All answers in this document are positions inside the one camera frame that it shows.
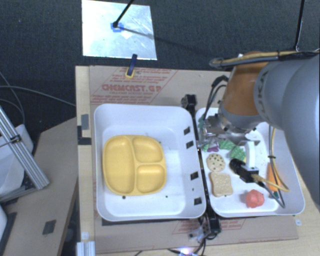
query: black metal bar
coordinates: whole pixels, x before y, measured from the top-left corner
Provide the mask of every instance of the black metal bar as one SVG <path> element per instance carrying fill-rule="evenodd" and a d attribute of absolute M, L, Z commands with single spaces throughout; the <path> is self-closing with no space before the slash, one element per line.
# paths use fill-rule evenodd
<path fill-rule="evenodd" d="M 127 4 L 127 6 L 124 8 L 123 12 L 120 14 L 120 16 L 118 17 L 118 19 L 112 23 L 112 27 L 116 28 L 118 27 L 119 21 L 121 20 L 121 18 L 123 17 L 123 15 L 125 15 L 126 11 L 129 9 L 129 7 L 131 6 L 131 4 L 134 2 L 134 0 L 130 0 L 130 2 Z"/>
<path fill-rule="evenodd" d="M 304 13 L 304 6 L 305 6 L 305 0 L 301 0 L 300 3 L 300 11 L 299 11 L 299 20 L 298 20 L 298 27 L 296 29 L 296 34 L 295 34 L 295 43 L 294 43 L 294 49 L 296 51 L 299 51 L 299 40 L 300 40 L 300 34 L 301 34 L 301 26 L 302 26 L 302 16 Z"/>

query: carrot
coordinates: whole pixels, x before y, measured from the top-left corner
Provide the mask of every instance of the carrot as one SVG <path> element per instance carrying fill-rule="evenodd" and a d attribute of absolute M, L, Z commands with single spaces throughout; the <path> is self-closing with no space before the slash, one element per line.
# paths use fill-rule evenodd
<path fill-rule="evenodd" d="M 281 182 L 280 182 L 279 178 L 276 177 L 276 180 L 275 180 L 275 176 L 274 176 L 274 173 L 273 173 L 273 171 L 272 171 L 272 168 L 271 168 L 271 164 L 270 164 L 270 163 L 268 163 L 268 166 L 267 166 L 267 179 L 268 179 L 270 182 L 275 183 L 275 184 L 277 184 L 277 183 L 276 183 L 276 180 L 277 180 L 278 185 L 281 186 Z M 278 191 L 278 189 L 277 189 L 275 186 L 273 186 L 273 185 L 271 185 L 271 184 L 268 184 L 268 186 L 269 186 L 269 189 L 270 189 L 271 191 Z"/>

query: cookie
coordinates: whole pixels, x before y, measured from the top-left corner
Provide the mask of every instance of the cookie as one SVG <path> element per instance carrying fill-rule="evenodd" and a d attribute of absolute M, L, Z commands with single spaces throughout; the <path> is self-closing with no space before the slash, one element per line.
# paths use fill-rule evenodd
<path fill-rule="evenodd" d="M 225 169 L 226 163 L 224 158 L 216 153 L 210 154 L 206 159 L 208 168 L 213 172 L 221 172 Z"/>
<path fill-rule="evenodd" d="M 212 193 L 215 197 L 231 196 L 234 192 L 231 177 L 227 173 L 210 172 Z"/>

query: cardboard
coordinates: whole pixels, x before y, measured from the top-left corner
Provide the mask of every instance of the cardboard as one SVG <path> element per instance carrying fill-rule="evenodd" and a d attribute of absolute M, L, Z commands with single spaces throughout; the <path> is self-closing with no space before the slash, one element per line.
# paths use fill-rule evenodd
<path fill-rule="evenodd" d="M 199 245 L 197 240 L 189 236 L 200 225 L 197 219 L 114 223 L 103 221 L 99 216 L 95 203 L 96 164 L 93 114 L 97 106 L 103 103 L 179 106 L 181 99 L 186 94 L 196 94 L 198 101 L 196 109 L 203 108 L 207 103 L 212 82 L 216 77 L 229 75 L 229 73 L 136 68 L 134 77 L 127 79 L 125 78 L 126 67 L 90 66 L 88 69 L 83 69 L 83 71 L 88 72 L 88 76 L 84 76 L 87 80 L 81 82 L 81 89 L 77 96 L 78 98 L 86 97 L 88 102 L 88 95 L 81 94 L 81 92 L 90 91 L 90 106 L 87 108 L 89 112 L 86 112 L 81 105 L 80 107 L 84 111 L 78 112 L 78 115 L 90 116 L 92 173 L 88 173 L 87 176 L 89 177 L 92 174 L 96 253 L 197 247 Z M 222 93 L 223 91 L 219 91 L 217 99 L 222 98 Z M 293 240 L 298 238 L 295 221 L 292 216 L 222 219 L 220 225 L 222 232 L 214 240 L 208 241 L 207 245 Z"/>

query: metal plate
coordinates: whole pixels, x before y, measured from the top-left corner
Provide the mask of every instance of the metal plate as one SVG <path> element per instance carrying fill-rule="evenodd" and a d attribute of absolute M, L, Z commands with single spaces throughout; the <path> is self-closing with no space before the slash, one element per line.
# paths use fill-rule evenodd
<path fill-rule="evenodd" d="M 126 4 L 82 0 L 83 55 L 139 60 L 157 60 L 150 7 L 131 5 L 113 28 Z"/>

